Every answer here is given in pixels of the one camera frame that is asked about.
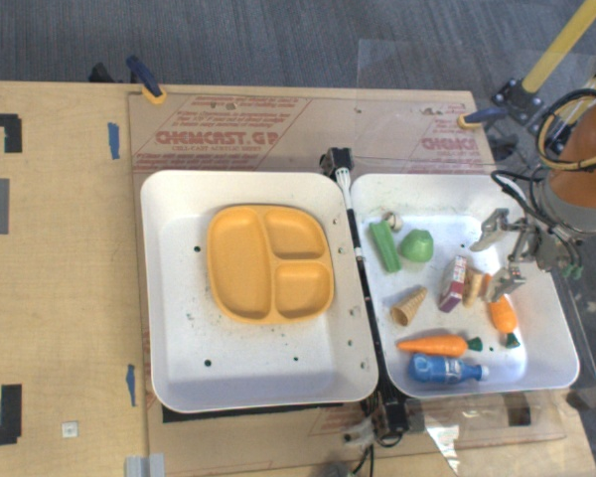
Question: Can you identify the black block with thin wires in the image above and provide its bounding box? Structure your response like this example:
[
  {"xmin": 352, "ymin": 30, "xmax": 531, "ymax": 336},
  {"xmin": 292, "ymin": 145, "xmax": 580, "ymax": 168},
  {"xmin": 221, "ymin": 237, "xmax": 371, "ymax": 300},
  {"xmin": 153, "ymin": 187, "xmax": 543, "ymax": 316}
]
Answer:
[
  {"xmin": 374, "ymin": 398, "xmax": 411, "ymax": 437},
  {"xmin": 319, "ymin": 146, "xmax": 355, "ymax": 176}
]

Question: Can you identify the beige bread stick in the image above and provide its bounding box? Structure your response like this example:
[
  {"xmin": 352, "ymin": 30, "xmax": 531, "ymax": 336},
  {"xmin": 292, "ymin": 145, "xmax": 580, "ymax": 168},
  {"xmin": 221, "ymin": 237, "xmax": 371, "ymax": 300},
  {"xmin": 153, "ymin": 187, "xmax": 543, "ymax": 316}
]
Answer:
[{"xmin": 462, "ymin": 265, "xmax": 485, "ymax": 309}]

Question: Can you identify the white plastic tray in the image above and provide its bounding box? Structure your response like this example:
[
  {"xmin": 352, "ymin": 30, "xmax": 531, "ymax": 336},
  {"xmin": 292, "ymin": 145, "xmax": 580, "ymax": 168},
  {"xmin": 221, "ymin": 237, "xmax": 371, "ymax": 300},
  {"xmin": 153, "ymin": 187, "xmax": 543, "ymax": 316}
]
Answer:
[
  {"xmin": 350, "ymin": 172, "xmax": 581, "ymax": 400},
  {"xmin": 139, "ymin": 169, "xmax": 380, "ymax": 414}
]

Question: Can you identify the purple and white carton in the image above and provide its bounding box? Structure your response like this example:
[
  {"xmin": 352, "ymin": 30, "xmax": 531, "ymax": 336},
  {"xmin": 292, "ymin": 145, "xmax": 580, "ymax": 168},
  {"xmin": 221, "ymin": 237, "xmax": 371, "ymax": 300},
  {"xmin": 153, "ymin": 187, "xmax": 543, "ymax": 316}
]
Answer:
[{"xmin": 437, "ymin": 254, "xmax": 469, "ymax": 314}]

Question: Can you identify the long orange carrot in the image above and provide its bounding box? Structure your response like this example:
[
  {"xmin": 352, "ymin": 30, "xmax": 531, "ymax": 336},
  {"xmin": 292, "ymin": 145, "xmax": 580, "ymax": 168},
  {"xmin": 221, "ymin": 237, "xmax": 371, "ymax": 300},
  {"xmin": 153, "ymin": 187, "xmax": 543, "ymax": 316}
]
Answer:
[{"xmin": 396, "ymin": 334, "xmax": 485, "ymax": 359}]

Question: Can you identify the orange divided plate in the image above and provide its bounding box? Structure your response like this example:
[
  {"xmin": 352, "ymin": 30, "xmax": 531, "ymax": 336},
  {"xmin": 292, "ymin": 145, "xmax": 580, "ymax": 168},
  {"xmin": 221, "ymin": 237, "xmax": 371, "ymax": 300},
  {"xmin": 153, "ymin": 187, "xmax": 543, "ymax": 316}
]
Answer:
[{"xmin": 206, "ymin": 204, "xmax": 336, "ymax": 326}]

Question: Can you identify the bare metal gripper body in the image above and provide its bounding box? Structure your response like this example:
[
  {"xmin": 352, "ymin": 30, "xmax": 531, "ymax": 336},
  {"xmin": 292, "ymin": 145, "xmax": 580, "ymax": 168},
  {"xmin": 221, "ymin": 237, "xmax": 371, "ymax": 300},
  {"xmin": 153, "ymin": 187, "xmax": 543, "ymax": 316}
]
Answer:
[{"xmin": 509, "ymin": 218, "xmax": 577, "ymax": 273}]

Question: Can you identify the short orange carrot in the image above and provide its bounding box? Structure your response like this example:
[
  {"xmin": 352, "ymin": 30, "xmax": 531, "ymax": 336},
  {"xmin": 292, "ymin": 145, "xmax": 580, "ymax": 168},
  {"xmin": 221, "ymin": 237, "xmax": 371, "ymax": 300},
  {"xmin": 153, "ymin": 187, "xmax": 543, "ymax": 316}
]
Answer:
[{"xmin": 482, "ymin": 272, "xmax": 522, "ymax": 351}]

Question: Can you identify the thin black and white rod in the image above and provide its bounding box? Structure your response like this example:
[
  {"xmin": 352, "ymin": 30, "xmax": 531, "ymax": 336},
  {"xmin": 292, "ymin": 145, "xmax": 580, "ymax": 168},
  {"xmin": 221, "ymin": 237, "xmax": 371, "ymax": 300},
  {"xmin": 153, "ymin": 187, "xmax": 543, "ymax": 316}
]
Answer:
[{"xmin": 334, "ymin": 165, "xmax": 387, "ymax": 402}]

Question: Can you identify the blue bottle with white cap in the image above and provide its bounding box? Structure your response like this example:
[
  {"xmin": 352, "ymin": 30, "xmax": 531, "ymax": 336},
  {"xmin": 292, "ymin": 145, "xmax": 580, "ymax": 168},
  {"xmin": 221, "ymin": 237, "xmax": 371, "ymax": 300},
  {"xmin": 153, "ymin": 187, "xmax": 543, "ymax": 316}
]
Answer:
[{"xmin": 407, "ymin": 352, "xmax": 491, "ymax": 387}]

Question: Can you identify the green celery stick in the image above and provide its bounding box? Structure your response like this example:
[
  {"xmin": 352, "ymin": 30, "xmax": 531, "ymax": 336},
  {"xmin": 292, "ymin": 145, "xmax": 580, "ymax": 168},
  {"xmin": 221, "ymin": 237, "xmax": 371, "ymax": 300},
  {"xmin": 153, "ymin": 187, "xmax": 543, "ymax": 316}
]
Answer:
[{"xmin": 369, "ymin": 220, "xmax": 403, "ymax": 274}]

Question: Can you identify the beige ice cream cone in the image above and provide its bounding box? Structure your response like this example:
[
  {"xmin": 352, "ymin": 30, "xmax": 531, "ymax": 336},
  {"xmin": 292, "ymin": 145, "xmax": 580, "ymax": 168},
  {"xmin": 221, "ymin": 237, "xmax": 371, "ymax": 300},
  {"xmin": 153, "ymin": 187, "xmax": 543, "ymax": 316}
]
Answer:
[{"xmin": 389, "ymin": 285, "xmax": 429, "ymax": 328}]

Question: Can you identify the brown cardboard board red print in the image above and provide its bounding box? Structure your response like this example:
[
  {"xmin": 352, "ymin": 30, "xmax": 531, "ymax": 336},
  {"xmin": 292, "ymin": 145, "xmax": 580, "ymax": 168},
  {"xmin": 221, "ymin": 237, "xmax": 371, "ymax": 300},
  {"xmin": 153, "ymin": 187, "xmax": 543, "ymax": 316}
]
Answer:
[{"xmin": 127, "ymin": 84, "xmax": 568, "ymax": 468}]

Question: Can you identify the green pepper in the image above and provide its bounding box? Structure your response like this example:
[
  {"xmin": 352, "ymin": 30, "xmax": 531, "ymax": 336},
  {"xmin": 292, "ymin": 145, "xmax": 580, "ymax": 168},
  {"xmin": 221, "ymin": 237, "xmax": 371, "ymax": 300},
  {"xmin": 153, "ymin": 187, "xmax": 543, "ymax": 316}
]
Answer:
[{"xmin": 398, "ymin": 229, "xmax": 435, "ymax": 264}]

